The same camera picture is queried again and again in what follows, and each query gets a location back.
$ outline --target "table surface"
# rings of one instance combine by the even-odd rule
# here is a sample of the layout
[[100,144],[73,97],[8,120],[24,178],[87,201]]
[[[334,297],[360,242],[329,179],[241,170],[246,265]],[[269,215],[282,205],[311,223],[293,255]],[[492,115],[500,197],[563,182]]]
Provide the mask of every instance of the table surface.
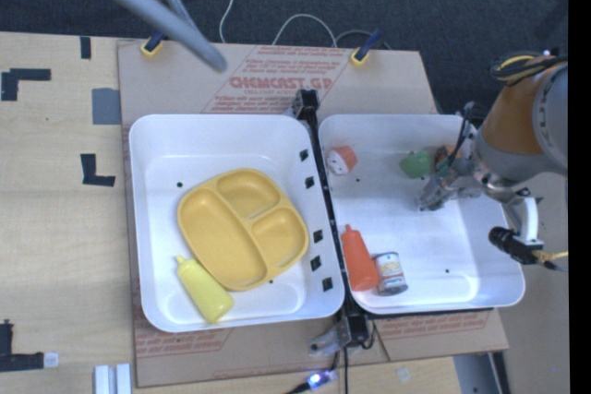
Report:
[[[94,366],[133,369],[132,305],[120,125],[92,124],[91,91],[118,89],[116,39],[0,33],[0,70],[50,68],[0,102],[0,317],[14,353],[57,352],[59,366],[2,373],[0,392],[92,392]],[[113,187],[82,184],[80,154],[97,156]],[[409,376],[399,376],[400,369]],[[303,373],[216,380],[199,392],[281,393]],[[452,358],[352,366],[351,392],[459,393]],[[134,388],[194,392],[196,386]],[[344,390],[343,376],[323,392]]]

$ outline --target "ketchup bottle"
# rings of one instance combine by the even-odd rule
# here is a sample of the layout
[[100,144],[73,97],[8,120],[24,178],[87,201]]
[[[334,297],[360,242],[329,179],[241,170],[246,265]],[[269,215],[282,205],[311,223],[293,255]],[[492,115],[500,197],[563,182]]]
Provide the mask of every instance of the ketchup bottle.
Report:
[[380,283],[380,276],[368,248],[357,230],[345,225],[341,235],[344,262],[349,273],[349,285],[353,291],[368,291]]

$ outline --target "metal bracket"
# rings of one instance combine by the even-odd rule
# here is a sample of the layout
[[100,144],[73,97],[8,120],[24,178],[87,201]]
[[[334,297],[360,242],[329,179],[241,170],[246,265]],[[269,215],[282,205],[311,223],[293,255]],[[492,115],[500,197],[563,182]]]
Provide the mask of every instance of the metal bracket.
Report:
[[351,342],[351,330],[346,318],[342,318],[331,329],[308,342],[310,356],[330,356]]

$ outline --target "small white object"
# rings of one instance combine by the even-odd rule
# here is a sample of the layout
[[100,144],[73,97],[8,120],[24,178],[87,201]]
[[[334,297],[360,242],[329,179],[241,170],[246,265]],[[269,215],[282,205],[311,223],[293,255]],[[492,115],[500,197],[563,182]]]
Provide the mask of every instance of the small white object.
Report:
[[406,383],[410,381],[410,373],[408,372],[408,369],[406,369],[406,366],[398,368],[396,370],[396,375],[398,376],[398,379],[400,379],[401,383]]
[[321,373],[314,373],[308,378],[309,389],[314,391],[322,386],[336,381],[339,378],[338,373],[335,370],[322,371]]
[[47,352],[43,354],[43,367],[56,368],[59,365],[59,353]]
[[94,367],[92,377],[93,394],[131,394],[131,369],[129,364]]
[[329,171],[335,174],[347,174],[349,172],[349,168],[347,167],[347,163],[344,162],[343,157],[337,153],[334,149],[329,151],[329,154],[326,157],[326,162],[329,167]]

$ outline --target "yellow squeeze bottle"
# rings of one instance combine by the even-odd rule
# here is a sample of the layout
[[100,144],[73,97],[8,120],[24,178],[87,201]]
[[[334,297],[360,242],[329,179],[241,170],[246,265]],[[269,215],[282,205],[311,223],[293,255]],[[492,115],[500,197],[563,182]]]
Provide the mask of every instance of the yellow squeeze bottle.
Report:
[[205,319],[217,322],[234,305],[230,293],[195,259],[176,257],[176,275]]

